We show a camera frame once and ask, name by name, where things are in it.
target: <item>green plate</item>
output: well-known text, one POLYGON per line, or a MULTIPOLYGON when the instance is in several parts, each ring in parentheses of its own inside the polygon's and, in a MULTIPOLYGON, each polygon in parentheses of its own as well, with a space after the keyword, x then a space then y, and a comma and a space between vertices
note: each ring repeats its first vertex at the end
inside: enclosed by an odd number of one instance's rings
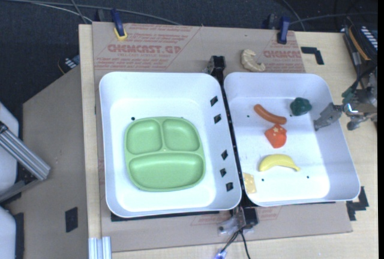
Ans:
POLYGON ((145 191, 191 188, 205 175, 199 133, 184 118, 143 118, 132 122, 125 130, 124 151, 131 181, 145 191))

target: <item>toy red pepper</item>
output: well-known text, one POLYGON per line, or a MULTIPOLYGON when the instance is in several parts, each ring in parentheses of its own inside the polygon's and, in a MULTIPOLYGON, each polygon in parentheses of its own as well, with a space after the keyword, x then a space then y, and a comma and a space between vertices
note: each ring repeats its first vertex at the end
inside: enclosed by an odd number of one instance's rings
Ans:
POLYGON ((279 124, 275 124, 272 128, 265 131, 264 134, 273 148, 283 147, 287 141, 287 130, 279 124))

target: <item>toy food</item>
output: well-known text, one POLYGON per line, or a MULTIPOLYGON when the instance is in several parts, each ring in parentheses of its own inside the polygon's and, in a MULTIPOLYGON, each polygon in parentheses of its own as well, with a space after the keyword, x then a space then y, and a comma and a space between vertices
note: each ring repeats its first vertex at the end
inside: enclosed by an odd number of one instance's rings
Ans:
POLYGON ((300 171, 300 168, 293 162, 293 159, 288 155, 276 153, 275 155, 268 155, 259 164, 259 171, 266 171, 274 166, 284 166, 293 168, 300 171))
POLYGON ((290 109, 292 110, 292 114, 295 116, 304 115, 308 111, 312 109, 312 105, 310 104, 310 101, 297 97, 294 101, 290 104, 290 109))
POLYGON ((284 116, 278 116, 268 112, 261 104, 256 104, 253 109, 258 115, 268 122, 273 122, 274 124, 279 125, 284 125, 287 122, 287 119, 284 116))
POLYGON ((273 148, 283 147, 287 141, 287 130, 279 124, 275 124, 272 128, 265 131, 264 135, 273 148))
POLYGON ((256 53, 250 49, 245 49, 241 53, 241 64, 243 67, 250 71, 265 71, 264 63, 257 63, 254 60, 256 53))
POLYGON ((256 192, 256 184, 254 183, 254 176, 252 174, 243 173, 244 186, 248 194, 256 192))

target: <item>wooden table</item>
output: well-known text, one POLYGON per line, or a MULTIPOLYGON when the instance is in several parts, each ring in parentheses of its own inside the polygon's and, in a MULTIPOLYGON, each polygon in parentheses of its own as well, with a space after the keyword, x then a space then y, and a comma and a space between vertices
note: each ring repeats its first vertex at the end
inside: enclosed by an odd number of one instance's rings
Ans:
MULTIPOLYGON (((317 65, 313 55, 303 55, 305 70, 323 77, 334 103, 341 104, 341 93, 356 78, 342 34, 296 32, 300 47, 317 47, 325 65, 317 65)), ((89 238, 101 238, 100 194, 97 163, 95 85, 92 54, 92 26, 79 26, 82 79, 83 127, 85 145, 86 195, 89 238)), ((353 232, 324 236, 258 240, 247 243, 252 259, 261 258, 378 258, 377 129, 372 122, 348 131, 348 117, 340 119, 369 207, 357 212, 353 232)), ((115 252, 113 258, 213 258, 222 245, 197 245, 143 251, 115 252)), ((228 248, 226 258, 245 258, 242 242, 228 248)))

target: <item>white tray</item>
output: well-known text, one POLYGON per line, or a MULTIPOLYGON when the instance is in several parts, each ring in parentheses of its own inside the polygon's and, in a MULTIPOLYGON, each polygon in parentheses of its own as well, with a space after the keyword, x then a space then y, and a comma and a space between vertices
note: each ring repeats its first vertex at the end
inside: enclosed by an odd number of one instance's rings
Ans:
POLYGON ((16 221, 0 206, 0 255, 1 259, 16 257, 16 221))
POLYGON ((221 88, 203 73, 112 72, 100 81, 106 201, 116 215, 129 218, 182 212, 229 210, 241 199, 221 88), (211 100, 218 101, 212 106, 211 100), (214 117, 221 120, 215 123, 214 117), (148 192, 130 180, 125 166, 124 132, 132 118, 183 117, 198 130, 206 173, 196 186, 180 191, 148 192))
POLYGON ((314 74, 232 73, 224 81, 241 170, 254 176, 256 192, 247 194, 259 206, 352 200, 359 179, 339 121, 314 130, 313 121, 332 102, 325 81, 314 74), (290 103, 308 99, 311 111, 293 116, 290 103), (253 110, 255 104, 285 116, 286 144, 273 148, 264 132, 273 126, 253 110), (258 171, 267 155, 291 156, 300 171, 273 167, 258 171))

